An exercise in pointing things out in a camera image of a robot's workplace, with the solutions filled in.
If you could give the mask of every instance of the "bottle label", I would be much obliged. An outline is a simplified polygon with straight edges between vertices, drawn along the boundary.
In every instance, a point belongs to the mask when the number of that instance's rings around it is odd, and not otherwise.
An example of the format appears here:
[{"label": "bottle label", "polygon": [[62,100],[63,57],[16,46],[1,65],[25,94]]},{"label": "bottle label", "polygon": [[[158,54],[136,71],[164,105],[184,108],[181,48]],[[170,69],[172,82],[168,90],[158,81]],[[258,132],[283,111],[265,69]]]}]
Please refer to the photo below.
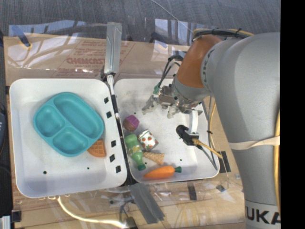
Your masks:
[{"label": "bottle label", "polygon": [[133,146],[132,148],[129,148],[128,151],[129,151],[130,156],[132,156],[136,153],[142,152],[140,145]]}]

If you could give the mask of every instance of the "purple and brown toy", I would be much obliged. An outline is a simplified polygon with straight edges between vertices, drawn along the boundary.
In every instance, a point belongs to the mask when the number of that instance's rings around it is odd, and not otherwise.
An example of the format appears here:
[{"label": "purple and brown toy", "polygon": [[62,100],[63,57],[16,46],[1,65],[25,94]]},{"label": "purple and brown toy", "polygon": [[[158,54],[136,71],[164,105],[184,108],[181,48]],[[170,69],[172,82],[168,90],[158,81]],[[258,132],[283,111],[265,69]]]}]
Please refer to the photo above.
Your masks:
[{"label": "purple and brown toy", "polygon": [[134,115],[130,115],[124,119],[123,126],[126,130],[133,132],[138,128],[139,122]]}]

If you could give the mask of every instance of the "teal divided plate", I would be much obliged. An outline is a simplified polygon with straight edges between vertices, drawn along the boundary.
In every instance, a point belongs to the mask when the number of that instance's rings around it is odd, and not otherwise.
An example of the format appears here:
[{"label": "teal divided plate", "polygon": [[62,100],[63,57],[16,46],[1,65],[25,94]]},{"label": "teal divided plate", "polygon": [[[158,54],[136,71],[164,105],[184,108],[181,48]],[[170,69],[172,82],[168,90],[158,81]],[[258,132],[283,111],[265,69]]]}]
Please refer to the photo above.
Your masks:
[{"label": "teal divided plate", "polygon": [[34,128],[57,152],[74,157],[85,152],[104,132],[104,121],[74,93],[59,93],[35,113]]}]

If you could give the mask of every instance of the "white cup with red spots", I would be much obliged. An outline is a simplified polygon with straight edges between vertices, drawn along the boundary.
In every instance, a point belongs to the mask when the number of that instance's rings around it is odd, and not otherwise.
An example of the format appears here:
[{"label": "white cup with red spots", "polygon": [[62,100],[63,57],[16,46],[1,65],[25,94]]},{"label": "white cup with red spots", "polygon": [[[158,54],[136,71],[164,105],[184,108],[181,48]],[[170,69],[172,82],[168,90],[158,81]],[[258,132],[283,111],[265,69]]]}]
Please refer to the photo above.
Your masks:
[{"label": "white cup with red spots", "polygon": [[152,133],[148,129],[139,134],[138,140],[142,148],[145,149],[147,152],[151,151],[154,147],[156,147],[159,144],[157,139],[152,135]]}]

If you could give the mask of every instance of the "robotic arm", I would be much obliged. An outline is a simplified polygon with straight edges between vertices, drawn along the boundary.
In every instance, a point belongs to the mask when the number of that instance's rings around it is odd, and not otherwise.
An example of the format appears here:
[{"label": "robotic arm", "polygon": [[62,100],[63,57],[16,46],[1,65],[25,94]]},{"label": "robotic arm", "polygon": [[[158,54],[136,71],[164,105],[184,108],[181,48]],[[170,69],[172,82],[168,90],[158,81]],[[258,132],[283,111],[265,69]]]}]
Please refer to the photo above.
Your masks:
[{"label": "robotic arm", "polygon": [[155,101],[189,114],[205,97],[215,98],[243,182],[246,228],[278,229],[280,33],[218,32],[231,37],[194,31],[173,83]]}]

